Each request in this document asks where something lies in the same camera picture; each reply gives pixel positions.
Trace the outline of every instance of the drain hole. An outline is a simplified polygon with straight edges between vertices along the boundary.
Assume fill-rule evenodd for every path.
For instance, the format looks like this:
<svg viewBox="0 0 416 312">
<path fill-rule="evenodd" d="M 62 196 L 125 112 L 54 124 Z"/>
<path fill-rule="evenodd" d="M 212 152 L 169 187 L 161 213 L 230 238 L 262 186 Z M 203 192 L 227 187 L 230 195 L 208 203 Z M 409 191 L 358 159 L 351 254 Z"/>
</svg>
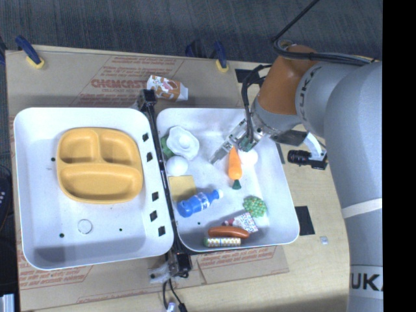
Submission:
<svg viewBox="0 0 416 312">
<path fill-rule="evenodd" d="M 161 227 L 159 228 L 159 237 L 160 237 L 160 236 L 163 236 L 165 233 L 166 233 L 166 230 L 164 229 L 164 226 L 161 226 Z"/>
<path fill-rule="evenodd" d="M 157 218 L 157 211 L 150 213 L 150 222 L 153 222 Z"/>
</svg>

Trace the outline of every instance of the white stripe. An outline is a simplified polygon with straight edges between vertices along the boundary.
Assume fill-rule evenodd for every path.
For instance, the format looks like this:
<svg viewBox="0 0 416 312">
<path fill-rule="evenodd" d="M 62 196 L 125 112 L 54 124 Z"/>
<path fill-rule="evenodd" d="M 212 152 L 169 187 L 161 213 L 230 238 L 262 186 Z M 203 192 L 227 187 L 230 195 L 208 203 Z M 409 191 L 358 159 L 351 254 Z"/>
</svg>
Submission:
<svg viewBox="0 0 416 312">
<path fill-rule="evenodd" d="M 342 208 L 341 212 L 343 214 L 343 218 L 348 218 L 360 214 L 369 213 L 371 211 L 376 211 L 377 209 L 381 208 L 383 208 L 382 198 L 364 201 L 361 203 L 357 203 L 356 205 L 351 205 L 350 207 Z"/>
</svg>

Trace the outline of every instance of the orange carrot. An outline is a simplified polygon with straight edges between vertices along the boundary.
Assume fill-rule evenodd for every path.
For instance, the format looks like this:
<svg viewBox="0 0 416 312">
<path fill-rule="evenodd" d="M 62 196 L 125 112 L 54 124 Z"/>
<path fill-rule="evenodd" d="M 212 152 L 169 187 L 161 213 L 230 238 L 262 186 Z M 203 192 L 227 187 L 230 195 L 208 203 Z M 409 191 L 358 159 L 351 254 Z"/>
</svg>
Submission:
<svg viewBox="0 0 416 312">
<path fill-rule="evenodd" d="M 234 180 L 233 189 L 241 188 L 239 181 L 239 179 L 242 177 L 241 161 L 239 154 L 237 153 L 237 149 L 235 149 L 235 147 L 232 147 L 232 149 L 229 151 L 228 177 Z"/>
</svg>

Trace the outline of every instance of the dark gray floor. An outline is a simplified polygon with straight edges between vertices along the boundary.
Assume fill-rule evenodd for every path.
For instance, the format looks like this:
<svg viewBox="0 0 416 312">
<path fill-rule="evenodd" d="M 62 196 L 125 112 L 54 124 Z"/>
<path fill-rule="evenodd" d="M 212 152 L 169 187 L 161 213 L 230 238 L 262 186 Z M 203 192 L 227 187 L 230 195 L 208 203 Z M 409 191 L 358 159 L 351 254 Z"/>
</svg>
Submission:
<svg viewBox="0 0 416 312">
<path fill-rule="evenodd" d="M 0 0 L 0 35 L 34 44 L 184 55 L 220 40 L 230 60 L 273 62 L 270 38 L 312 0 Z M 382 59 L 383 0 L 322 0 L 285 38 L 321 52 Z M 0 164 L 10 166 L 7 87 L 0 67 Z M 10 225 L 2 235 L 9 235 Z"/>
</svg>

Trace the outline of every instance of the blue bottle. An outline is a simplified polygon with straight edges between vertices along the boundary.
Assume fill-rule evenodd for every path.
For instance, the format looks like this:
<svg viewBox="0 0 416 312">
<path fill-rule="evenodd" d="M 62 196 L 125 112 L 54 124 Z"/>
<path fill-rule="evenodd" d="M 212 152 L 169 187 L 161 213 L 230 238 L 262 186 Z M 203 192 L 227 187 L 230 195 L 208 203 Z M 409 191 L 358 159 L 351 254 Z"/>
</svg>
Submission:
<svg viewBox="0 0 416 312">
<path fill-rule="evenodd" d="M 180 201 L 177 204 L 177 211 L 182 217 L 190 215 L 208 208 L 214 200 L 220 199 L 224 193 L 220 189 L 213 190 L 211 193 L 200 192 L 190 197 L 188 200 Z"/>
</svg>

